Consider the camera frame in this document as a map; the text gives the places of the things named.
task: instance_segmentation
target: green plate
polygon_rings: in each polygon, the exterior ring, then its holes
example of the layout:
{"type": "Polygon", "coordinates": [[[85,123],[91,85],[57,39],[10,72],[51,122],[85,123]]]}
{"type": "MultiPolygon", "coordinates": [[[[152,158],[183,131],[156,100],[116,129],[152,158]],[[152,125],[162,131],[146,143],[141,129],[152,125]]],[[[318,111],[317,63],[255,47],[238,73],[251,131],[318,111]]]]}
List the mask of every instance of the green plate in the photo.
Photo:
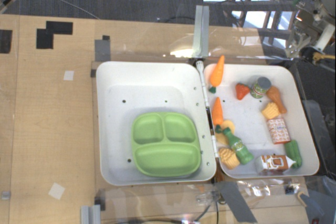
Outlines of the green plate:
{"type": "Polygon", "coordinates": [[[132,151],[135,165],[148,176],[189,175],[201,164],[195,125],[180,113],[138,116],[132,125],[132,151]]]}

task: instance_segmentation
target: toy cucumber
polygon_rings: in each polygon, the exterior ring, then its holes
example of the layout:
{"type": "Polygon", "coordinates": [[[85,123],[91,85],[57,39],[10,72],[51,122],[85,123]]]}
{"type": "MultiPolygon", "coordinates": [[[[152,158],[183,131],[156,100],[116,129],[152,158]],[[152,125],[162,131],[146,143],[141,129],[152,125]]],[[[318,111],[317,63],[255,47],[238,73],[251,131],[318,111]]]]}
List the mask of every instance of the toy cucumber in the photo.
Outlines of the toy cucumber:
{"type": "Polygon", "coordinates": [[[299,152],[298,142],[292,140],[285,144],[286,155],[291,158],[295,163],[291,168],[299,168],[302,165],[302,158],[299,152]]]}

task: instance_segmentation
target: wooden surface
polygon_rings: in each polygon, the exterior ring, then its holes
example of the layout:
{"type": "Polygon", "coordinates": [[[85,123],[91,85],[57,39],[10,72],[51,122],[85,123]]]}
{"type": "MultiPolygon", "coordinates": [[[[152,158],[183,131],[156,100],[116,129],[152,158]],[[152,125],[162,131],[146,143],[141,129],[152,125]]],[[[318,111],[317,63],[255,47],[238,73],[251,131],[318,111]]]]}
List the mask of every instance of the wooden surface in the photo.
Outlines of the wooden surface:
{"type": "MultiPolygon", "coordinates": [[[[96,95],[90,78],[95,39],[102,35],[111,37],[113,59],[142,55],[142,59],[167,60],[172,50],[191,47],[193,26],[1,15],[0,29],[14,31],[16,48],[0,55],[0,191],[10,188],[12,193],[10,201],[0,200],[0,223],[79,223],[80,207],[92,206],[99,189],[106,190],[110,206],[102,213],[104,219],[135,213],[202,212],[195,197],[210,185],[118,189],[103,180],[95,167],[98,126],[93,120],[96,95]],[[53,50],[36,49],[36,29],[45,28],[47,20],[73,22],[73,35],[54,35],[53,50]],[[65,71],[74,71],[73,81],[63,80],[65,71]],[[54,183],[65,188],[60,200],[48,195],[54,183]]],[[[231,38],[232,31],[210,29],[213,55],[225,51],[230,56],[263,54],[260,45],[242,46],[238,38],[231,38]]],[[[265,219],[261,223],[271,223],[267,221],[272,215],[282,212],[272,208],[277,205],[291,204],[286,208],[288,218],[297,223],[307,218],[295,196],[254,202],[258,220],[265,219]]],[[[221,210],[227,223],[235,223],[227,206],[221,210]]],[[[213,215],[207,214],[202,223],[210,223],[213,215]]]]}

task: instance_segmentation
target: bottle label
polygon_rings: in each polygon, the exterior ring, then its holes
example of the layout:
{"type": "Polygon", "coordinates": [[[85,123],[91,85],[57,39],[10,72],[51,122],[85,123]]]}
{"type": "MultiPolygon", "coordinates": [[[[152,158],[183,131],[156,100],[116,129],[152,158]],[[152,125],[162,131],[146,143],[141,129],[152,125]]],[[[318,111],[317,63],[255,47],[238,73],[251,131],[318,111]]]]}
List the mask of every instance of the bottle label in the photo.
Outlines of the bottle label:
{"type": "Polygon", "coordinates": [[[232,150],[235,152],[242,150],[243,147],[244,147],[244,144],[241,141],[238,141],[231,146],[232,150]]]}

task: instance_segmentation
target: gray lid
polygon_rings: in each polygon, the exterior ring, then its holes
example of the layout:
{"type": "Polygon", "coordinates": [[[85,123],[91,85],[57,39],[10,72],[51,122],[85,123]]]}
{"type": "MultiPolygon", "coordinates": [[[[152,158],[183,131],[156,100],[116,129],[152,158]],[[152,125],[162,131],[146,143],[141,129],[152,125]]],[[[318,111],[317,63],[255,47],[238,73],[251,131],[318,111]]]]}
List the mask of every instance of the gray lid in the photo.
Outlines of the gray lid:
{"type": "Polygon", "coordinates": [[[269,81],[268,78],[265,78],[265,77],[260,77],[258,79],[258,84],[259,86],[262,88],[262,89],[265,89],[265,90],[268,90],[269,88],[271,88],[272,84],[271,82],[269,81]]]}

